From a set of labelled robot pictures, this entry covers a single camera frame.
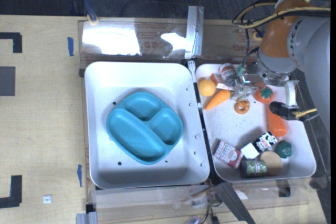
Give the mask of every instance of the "small box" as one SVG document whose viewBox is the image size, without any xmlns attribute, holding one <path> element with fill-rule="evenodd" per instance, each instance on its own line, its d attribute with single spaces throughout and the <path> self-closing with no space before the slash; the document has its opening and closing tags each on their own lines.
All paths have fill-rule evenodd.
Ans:
<svg viewBox="0 0 336 224">
<path fill-rule="evenodd" d="M 272 147 L 277 142 L 278 140 L 271 132 L 266 132 L 253 142 L 248 143 L 246 146 L 241 148 L 240 151 L 247 159 L 254 159 L 259 156 L 260 153 Z"/>
<path fill-rule="evenodd" d="M 224 141 L 220 141 L 216 152 L 214 153 L 214 157 L 233 169 L 237 169 L 243 158 L 243 154 L 238 149 L 230 146 Z"/>
</svg>

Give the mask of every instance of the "black tape mark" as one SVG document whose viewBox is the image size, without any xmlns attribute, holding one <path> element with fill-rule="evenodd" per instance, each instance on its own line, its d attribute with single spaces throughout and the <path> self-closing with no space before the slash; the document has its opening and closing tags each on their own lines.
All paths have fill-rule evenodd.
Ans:
<svg viewBox="0 0 336 224">
<path fill-rule="evenodd" d="M 12 32 L 0 32 L 0 39 L 12 39 L 13 40 L 13 53 L 22 53 L 22 35 L 20 33 Z"/>
<path fill-rule="evenodd" d="M 12 176 L 9 197 L 0 198 L 0 208 L 18 207 L 22 202 L 22 175 Z"/>
</svg>

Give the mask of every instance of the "green can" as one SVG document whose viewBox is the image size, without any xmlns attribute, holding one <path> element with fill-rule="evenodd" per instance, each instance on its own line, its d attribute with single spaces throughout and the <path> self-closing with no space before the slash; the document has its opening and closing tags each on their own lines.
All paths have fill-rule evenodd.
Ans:
<svg viewBox="0 0 336 224">
<path fill-rule="evenodd" d="M 242 177 L 263 177 L 266 176 L 266 172 L 266 163 L 262 160 L 248 160 L 240 163 L 240 174 Z"/>
</svg>

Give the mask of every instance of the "plastic donut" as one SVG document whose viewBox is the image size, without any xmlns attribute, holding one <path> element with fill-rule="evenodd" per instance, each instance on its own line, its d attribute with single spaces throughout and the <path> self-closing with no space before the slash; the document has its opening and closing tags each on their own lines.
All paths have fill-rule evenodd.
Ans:
<svg viewBox="0 0 336 224">
<path fill-rule="evenodd" d="M 250 109 L 250 102 L 248 100 L 237 100 L 234 108 L 238 114 L 245 114 Z"/>
</svg>

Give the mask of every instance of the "wooden table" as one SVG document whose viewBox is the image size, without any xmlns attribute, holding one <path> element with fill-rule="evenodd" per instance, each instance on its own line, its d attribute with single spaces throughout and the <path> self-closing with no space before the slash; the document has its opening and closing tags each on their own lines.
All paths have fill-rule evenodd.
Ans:
<svg viewBox="0 0 336 224">
<path fill-rule="evenodd" d="M 0 197 L 22 175 L 19 207 L 1 208 L 0 223 L 75 223 L 87 201 L 85 137 L 79 72 L 82 17 L 0 16 L 0 32 L 18 32 L 23 52 L 0 39 L 0 66 L 16 68 L 15 96 L 0 97 Z M 73 39 L 70 56 L 68 37 Z M 82 186 L 77 174 L 82 167 Z M 257 223 L 326 223 L 315 190 L 303 188 L 302 205 L 250 210 Z M 44 203 L 44 195 L 52 202 Z M 221 223 L 237 221 L 231 212 Z M 183 223 L 188 217 L 134 223 Z"/>
</svg>

